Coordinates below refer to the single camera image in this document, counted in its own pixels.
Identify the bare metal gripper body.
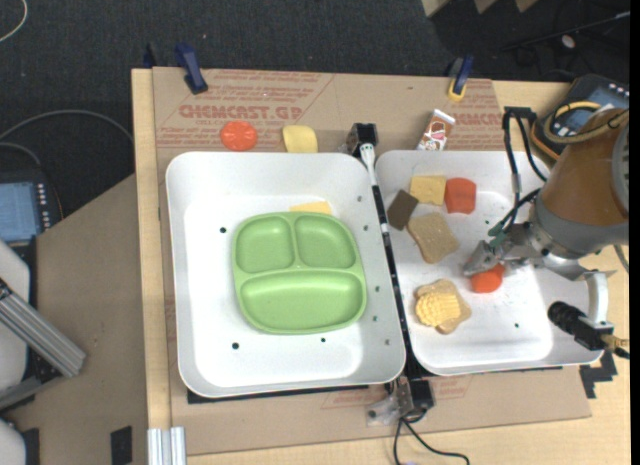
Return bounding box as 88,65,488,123
491,222,552,268

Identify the orange carrot piece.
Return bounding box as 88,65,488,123
443,177,478,216
469,262,507,295

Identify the yellow corn piece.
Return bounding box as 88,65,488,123
414,289,462,328

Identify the white plastic tray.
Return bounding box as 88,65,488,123
164,151,408,399
374,148,605,377

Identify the yellow cheese block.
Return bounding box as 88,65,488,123
409,174,448,207

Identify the thin black and white rod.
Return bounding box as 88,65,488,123
359,144,413,380

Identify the brown square biscuit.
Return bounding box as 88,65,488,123
386,188,421,232

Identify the white and brown snack packet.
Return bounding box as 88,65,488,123
415,108,457,152

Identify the yellow cheese wedge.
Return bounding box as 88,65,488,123
288,199,334,217

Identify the green divided plate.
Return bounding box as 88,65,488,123
231,211,368,336

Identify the pale yellow rounded slice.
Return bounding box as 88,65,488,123
281,124,320,155

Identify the brown cardboard board red print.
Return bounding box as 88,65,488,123
151,66,594,457

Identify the orange round tomato slice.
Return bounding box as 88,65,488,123
219,120,260,152

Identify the black cylinder on white bracket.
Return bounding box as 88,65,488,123
546,271,617,353

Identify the black block with thin wires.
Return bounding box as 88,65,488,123
348,122,379,154
394,377,436,412

